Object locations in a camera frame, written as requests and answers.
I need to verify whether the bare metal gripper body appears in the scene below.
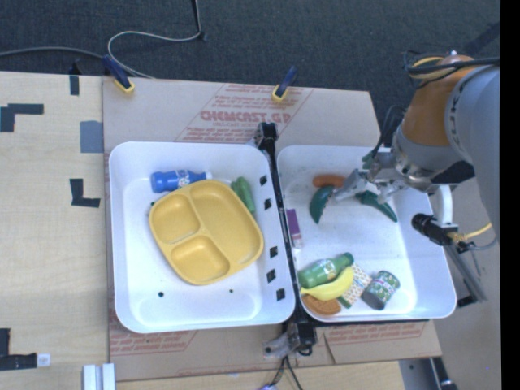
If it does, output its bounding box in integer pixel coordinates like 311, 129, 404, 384
365, 149, 435, 191

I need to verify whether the orange sausage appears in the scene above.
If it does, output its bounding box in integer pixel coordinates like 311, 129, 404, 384
312, 173, 347, 189

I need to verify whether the white plastic tray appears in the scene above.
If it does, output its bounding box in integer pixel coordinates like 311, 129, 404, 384
108, 141, 297, 335
275, 144, 458, 323

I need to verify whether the purple carton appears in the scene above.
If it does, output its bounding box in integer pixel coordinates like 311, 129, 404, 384
285, 208, 305, 249

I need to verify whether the thin black rod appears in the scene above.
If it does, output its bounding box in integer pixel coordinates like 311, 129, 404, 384
266, 144, 304, 324

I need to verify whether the green plastic bottle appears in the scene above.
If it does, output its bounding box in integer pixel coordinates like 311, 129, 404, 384
297, 252, 355, 289

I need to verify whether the white packet orange print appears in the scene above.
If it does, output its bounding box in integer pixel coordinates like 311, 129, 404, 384
336, 262, 373, 310

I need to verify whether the green can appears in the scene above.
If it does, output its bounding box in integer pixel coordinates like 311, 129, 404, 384
360, 270, 401, 311

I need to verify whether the yellow banana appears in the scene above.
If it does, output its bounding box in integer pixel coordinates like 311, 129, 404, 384
299, 266, 356, 302

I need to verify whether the light green pea pod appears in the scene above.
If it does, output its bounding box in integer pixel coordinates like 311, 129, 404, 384
230, 175, 258, 215

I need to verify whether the orange biscuit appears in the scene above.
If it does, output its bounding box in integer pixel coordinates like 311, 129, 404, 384
301, 293, 343, 317

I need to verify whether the yellow divided plate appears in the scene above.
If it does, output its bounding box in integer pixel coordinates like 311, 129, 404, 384
148, 179, 266, 287

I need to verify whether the blue plastic bottle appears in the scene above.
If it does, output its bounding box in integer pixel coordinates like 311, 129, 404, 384
150, 169, 214, 195

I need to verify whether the brown cardboard board red print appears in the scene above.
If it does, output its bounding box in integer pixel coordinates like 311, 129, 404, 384
101, 75, 444, 382

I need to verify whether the black cylinder on white bracket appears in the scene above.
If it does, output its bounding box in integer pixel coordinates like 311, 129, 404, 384
411, 184, 462, 247

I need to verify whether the black block with thin wires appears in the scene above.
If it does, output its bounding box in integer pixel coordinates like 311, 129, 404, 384
284, 321, 319, 356
253, 121, 280, 150

